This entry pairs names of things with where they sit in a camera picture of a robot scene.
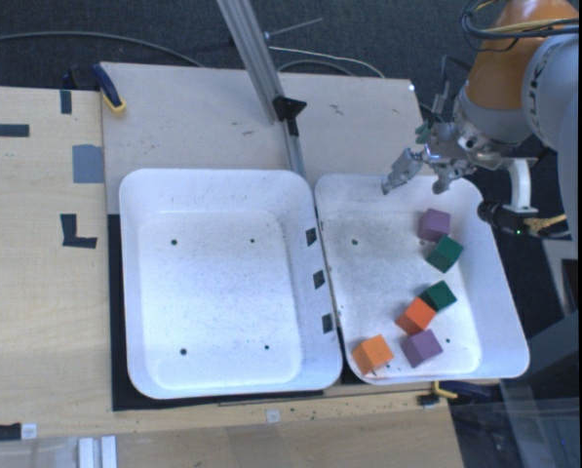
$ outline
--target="green cube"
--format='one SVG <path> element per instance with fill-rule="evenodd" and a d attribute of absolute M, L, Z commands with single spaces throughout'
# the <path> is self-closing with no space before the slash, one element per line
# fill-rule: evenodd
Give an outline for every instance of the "green cube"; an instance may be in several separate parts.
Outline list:
<path fill-rule="evenodd" d="M 445 273 L 457 261 L 464 247 L 446 234 L 436 243 L 435 248 L 427 256 L 427 261 L 441 272 Z"/>
<path fill-rule="evenodd" d="M 430 286 L 418 297 L 427 303 L 436 312 L 448 307 L 457 301 L 457 298 L 448 287 L 448 284 L 445 283 L 445 281 L 440 281 L 439 283 Z"/>

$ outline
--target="white cable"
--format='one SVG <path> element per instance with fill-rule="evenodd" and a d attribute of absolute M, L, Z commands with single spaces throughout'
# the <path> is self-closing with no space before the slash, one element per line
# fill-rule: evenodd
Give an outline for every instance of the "white cable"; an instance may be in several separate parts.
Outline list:
<path fill-rule="evenodd" d="M 297 49 L 285 49 L 284 47 L 272 47 L 272 46 L 269 46 L 269 49 L 271 49 L 273 51 L 295 52 L 295 53 L 298 53 L 298 54 L 306 54 L 308 56 L 317 56 L 317 57 L 320 57 L 320 58 L 328 58 L 328 59 L 334 59 L 334 60 L 347 60 L 349 62 L 355 62 L 357 64 L 361 64 L 362 66 L 366 66 L 371 71 L 373 71 L 374 73 L 376 73 L 377 75 L 379 75 L 381 78 L 386 78 L 386 76 L 381 71 L 379 71 L 379 69 L 377 69 L 376 67 L 373 67 L 370 64 L 368 64 L 366 62 L 362 62 L 361 60 L 357 60 L 355 58 L 337 58 L 336 56 L 329 56 L 328 54 L 321 54 L 321 53 L 318 53 L 318 52 L 300 51 L 300 50 L 297 50 Z"/>

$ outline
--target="metal bracket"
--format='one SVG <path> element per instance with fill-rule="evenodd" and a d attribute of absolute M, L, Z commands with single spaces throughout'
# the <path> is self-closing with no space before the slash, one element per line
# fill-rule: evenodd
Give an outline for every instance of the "metal bracket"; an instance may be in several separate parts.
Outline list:
<path fill-rule="evenodd" d="M 505 158 L 505 170 L 512 183 L 512 201 L 505 208 L 517 214 L 531 214 L 537 209 L 531 207 L 531 175 L 529 168 L 535 158 Z"/>
<path fill-rule="evenodd" d="M 287 122 L 289 132 L 293 137 L 299 137 L 299 128 L 295 118 L 306 105 L 307 102 L 294 98 L 277 96 L 273 99 L 273 107 L 278 115 L 278 120 Z"/>

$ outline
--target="blue clamp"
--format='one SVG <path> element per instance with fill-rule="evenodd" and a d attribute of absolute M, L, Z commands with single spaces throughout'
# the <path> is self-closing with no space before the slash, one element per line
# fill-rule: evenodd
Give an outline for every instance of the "blue clamp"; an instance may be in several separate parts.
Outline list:
<path fill-rule="evenodd" d="M 118 94 L 115 85 L 113 85 L 113 82 L 108 74 L 106 74 L 106 71 L 104 71 L 104 68 L 99 64 L 94 64 L 92 65 L 92 71 L 99 83 L 99 87 L 102 91 L 102 99 L 106 105 L 114 113 L 121 113 L 126 109 L 126 102 Z"/>

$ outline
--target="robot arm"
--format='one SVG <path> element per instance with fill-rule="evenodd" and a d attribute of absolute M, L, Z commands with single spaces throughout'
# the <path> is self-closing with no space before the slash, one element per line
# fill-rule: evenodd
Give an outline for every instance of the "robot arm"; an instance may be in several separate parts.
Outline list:
<path fill-rule="evenodd" d="M 416 134 L 419 152 L 407 149 L 383 179 L 384 194 L 406 183 L 422 164 L 438 176 L 435 193 L 478 167 L 506 170 L 512 181 L 509 205 L 480 207 L 523 223 L 537 210 L 529 205 L 528 168 L 535 158 L 510 153 L 531 135 L 558 152 L 560 192 L 576 244 L 578 144 L 578 12 L 565 0 L 507 0 L 491 29 L 478 30 L 472 15 L 501 0 L 473 0 L 462 13 L 467 34 L 483 40 L 467 80 L 457 95 L 452 119 L 429 119 Z M 439 114 L 437 96 L 432 114 Z"/>

